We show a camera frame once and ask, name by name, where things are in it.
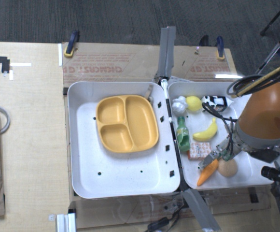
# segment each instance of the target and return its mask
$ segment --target metal ring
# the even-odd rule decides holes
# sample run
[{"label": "metal ring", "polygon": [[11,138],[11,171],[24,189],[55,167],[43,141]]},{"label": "metal ring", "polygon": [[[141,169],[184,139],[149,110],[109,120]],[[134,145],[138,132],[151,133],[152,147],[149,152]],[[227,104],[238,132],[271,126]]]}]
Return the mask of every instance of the metal ring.
[{"label": "metal ring", "polygon": [[7,118],[6,125],[0,130],[0,133],[3,134],[9,128],[10,117],[9,117],[9,114],[7,113],[7,111],[4,108],[2,108],[1,106],[0,106],[0,112],[3,113],[6,116],[6,118]]}]

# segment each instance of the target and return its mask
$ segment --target green bottle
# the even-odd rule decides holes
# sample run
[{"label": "green bottle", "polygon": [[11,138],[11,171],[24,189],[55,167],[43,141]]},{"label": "green bottle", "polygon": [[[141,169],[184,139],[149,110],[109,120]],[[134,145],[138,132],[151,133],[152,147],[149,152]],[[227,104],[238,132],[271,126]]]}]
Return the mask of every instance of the green bottle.
[{"label": "green bottle", "polygon": [[190,150],[189,132],[183,116],[178,117],[177,140],[180,151]]}]

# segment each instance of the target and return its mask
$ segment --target brown round object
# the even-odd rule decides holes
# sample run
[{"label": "brown round object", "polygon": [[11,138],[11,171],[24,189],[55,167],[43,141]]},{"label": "brown round object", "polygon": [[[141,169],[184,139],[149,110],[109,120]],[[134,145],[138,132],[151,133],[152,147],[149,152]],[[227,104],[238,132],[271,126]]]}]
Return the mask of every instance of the brown round object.
[{"label": "brown round object", "polygon": [[225,177],[232,177],[234,176],[238,171],[238,165],[237,162],[232,159],[229,161],[225,161],[223,158],[221,158],[218,162],[218,168],[217,171]]}]

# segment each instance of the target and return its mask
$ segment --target carrot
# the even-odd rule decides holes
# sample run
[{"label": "carrot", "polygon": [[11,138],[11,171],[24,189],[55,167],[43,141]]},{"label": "carrot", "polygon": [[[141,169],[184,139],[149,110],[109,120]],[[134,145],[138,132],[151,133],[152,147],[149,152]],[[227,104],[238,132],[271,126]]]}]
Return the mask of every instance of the carrot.
[{"label": "carrot", "polygon": [[197,186],[201,186],[215,172],[217,167],[218,167],[217,159],[215,159],[208,166],[206,166],[200,174],[200,177],[197,182]]}]

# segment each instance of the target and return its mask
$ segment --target yellow ball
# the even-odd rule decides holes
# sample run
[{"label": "yellow ball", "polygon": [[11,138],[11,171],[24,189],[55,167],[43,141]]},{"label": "yellow ball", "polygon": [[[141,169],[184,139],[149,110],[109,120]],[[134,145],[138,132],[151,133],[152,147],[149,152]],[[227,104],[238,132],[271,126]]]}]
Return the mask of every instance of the yellow ball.
[{"label": "yellow ball", "polygon": [[201,99],[197,96],[188,96],[186,97],[186,103],[188,104],[188,110],[197,111],[202,107]]}]

